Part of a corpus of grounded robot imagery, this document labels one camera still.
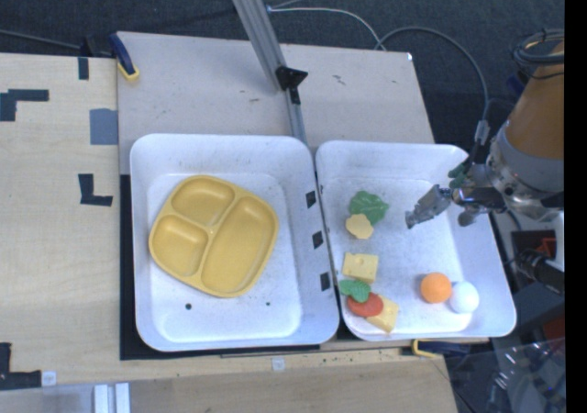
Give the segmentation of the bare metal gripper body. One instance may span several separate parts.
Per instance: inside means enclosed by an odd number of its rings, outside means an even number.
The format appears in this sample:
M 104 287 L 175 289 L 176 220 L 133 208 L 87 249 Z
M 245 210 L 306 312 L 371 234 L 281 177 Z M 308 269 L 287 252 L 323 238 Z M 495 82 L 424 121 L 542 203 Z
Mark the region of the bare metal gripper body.
M 484 163 L 466 161 L 450 172 L 455 204 L 485 207 L 488 213 L 513 211 L 550 221 L 564 209 L 564 161 L 523 156 L 508 161 L 491 154 Z

